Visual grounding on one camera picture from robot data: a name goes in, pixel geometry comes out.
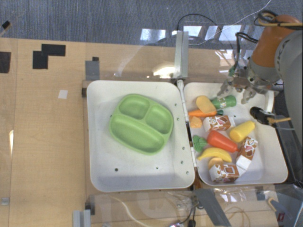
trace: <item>yellow banana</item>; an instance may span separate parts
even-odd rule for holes
[[[232,162],[231,155],[226,150],[217,147],[210,147],[205,149],[202,155],[200,155],[197,159],[200,161],[205,157],[220,157],[223,161]]]

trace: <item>brown and white carton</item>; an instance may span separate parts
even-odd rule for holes
[[[206,117],[203,120],[203,127],[206,132],[225,131],[230,127],[235,127],[234,120],[227,115]]]
[[[236,165],[238,167],[240,176],[244,174],[250,166],[257,145],[258,142],[251,137],[246,137],[244,140],[236,158]]]
[[[234,164],[215,164],[209,169],[213,182],[231,183],[240,176],[237,166]]]

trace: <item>table surface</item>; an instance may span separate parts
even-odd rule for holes
[[[49,56],[47,70],[34,70],[33,51],[42,44],[64,44],[66,55]],[[1,226],[72,226],[72,212],[84,209],[89,181],[81,96],[85,61],[99,57],[102,79],[159,80],[153,72],[173,64],[175,48],[1,38],[0,51],[11,52],[9,73],[0,74],[0,197],[10,197],[9,205],[0,205]],[[215,50],[190,49],[189,65],[192,80],[222,82],[232,61]],[[66,99],[59,98],[61,90],[68,91]],[[247,210],[252,226],[265,221],[277,226],[271,209],[260,211],[258,202],[253,206]],[[233,226],[241,226],[244,218],[227,217]],[[199,226],[213,226],[205,213],[196,220]],[[149,225],[157,226],[152,221]],[[113,226],[144,225],[130,219]]]

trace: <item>green plate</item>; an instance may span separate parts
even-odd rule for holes
[[[167,143],[173,128],[171,112],[139,94],[125,96],[109,122],[112,137],[133,150],[152,155]]]

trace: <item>white cable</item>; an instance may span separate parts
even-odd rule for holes
[[[211,37],[210,37],[208,40],[205,40],[204,42],[202,42],[202,43],[200,43],[200,44],[193,45],[193,46],[202,45],[202,44],[206,43],[207,41],[209,41],[210,39],[214,38],[214,37],[215,37],[215,35],[217,35],[218,33],[221,33],[221,32],[222,32],[222,31],[224,31],[225,29],[228,29],[228,28],[230,28],[230,27],[232,27],[232,26],[236,25],[237,23],[239,23],[239,22],[243,21],[244,19],[246,19],[246,18],[250,17],[251,15],[254,15],[254,14],[256,14],[256,13],[261,12],[263,9],[265,9],[265,8],[266,8],[266,7],[267,7],[267,6],[270,4],[270,2],[271,2],[271,1],[272,1],[272,0],[269,0],[269,1],[268,1],[268,3],[267,3],[265,6],[263,6],[261,9],[259,9],[258,11],[253,12],[253,13],[251,13],[251,14],[248,14],[247,16],[245,16],[244,18],[242,18],[242,19],[240,19],[239,21],[235,22],[234,24],[229,25],[228,27],[226,27],[226,28],[224,28],[224,29],[222,29],[222,30],[218,31],[218,32],[217,32],[217,33],[215,33],[213,36],[211,36]]]

